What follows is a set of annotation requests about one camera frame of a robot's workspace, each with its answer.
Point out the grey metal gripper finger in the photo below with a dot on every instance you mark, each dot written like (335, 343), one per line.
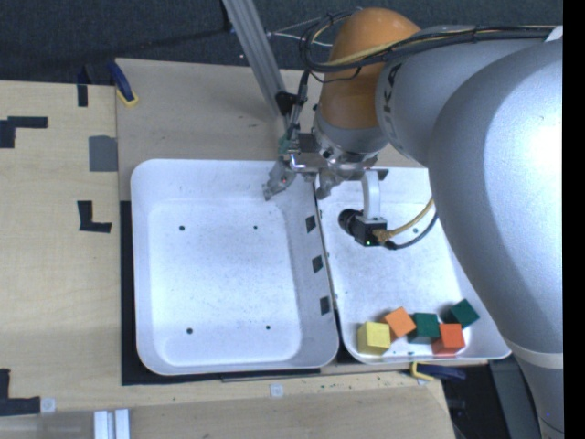
(327, 185)
(279, 180)

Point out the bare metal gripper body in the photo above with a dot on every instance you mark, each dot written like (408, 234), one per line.
(309, 156)

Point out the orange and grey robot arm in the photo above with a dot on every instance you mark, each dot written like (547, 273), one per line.
(493, 163)

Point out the pale wood board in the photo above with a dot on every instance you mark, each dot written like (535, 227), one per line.
(201, 117)

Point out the white plastic tray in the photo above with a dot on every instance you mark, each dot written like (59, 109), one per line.
(388, 277)
(224, 272)

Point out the orange cube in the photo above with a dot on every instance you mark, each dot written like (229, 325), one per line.
(400, 321)

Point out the yellow cube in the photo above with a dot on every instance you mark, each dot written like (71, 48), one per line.
(374, 336)

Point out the green cube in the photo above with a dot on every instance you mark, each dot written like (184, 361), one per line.
(427, 325)
(464, 313)

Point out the red-orange cube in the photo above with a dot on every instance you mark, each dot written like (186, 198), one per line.
(450, 338)

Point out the black cylinder on white bracket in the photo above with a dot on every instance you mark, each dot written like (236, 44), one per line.
(368, 231)

